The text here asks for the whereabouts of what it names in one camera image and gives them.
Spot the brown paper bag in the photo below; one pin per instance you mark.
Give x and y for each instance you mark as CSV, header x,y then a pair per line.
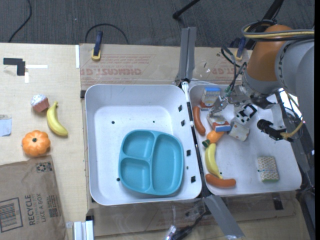
x,y
25,199

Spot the white red and blue carton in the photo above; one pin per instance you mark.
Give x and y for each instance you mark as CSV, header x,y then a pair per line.
x,y
220,125

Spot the black tripod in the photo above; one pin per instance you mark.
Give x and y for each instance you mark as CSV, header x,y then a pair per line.
x,y
276,2

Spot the white paper piece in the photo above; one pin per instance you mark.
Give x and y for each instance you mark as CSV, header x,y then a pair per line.
x,y
5,125

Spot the black and white carton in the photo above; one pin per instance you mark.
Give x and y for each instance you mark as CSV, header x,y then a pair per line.
x,y
245,115

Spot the black cylinder on white bracket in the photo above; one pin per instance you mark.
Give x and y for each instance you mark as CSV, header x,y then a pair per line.
x,y
268,127

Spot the orange sausage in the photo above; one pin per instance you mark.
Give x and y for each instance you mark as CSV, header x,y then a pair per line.
x,y
198,121
220,182

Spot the orange carrot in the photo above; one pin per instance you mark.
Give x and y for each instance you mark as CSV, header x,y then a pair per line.
x,y
214,136

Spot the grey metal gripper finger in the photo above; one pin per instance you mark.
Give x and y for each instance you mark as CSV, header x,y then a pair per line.
x,y
214,109
223,101

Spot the yellow banana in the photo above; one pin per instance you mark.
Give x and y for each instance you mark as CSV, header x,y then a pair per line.
x,y
211,160
53,122

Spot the white dotted carton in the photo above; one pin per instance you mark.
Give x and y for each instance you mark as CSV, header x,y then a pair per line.
x,y
239,132

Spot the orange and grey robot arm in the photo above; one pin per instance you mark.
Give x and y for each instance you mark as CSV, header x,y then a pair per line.
x,y
295,66

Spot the pink cupcake with white icing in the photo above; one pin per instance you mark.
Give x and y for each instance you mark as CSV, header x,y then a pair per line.
x,y
40,102

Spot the white carton with blue top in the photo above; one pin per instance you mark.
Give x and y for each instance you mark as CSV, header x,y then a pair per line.
x,y
209,96

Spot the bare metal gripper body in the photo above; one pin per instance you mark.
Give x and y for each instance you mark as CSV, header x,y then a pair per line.
x,y
240,95

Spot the white plastic tray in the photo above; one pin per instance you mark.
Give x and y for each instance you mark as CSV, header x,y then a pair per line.
x,y
242,164
105,159

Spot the blue divided plate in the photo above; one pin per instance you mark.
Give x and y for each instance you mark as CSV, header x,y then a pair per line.
x,y
165,164

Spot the orange pumpkin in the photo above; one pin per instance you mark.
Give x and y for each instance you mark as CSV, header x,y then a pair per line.
x,y
36,144

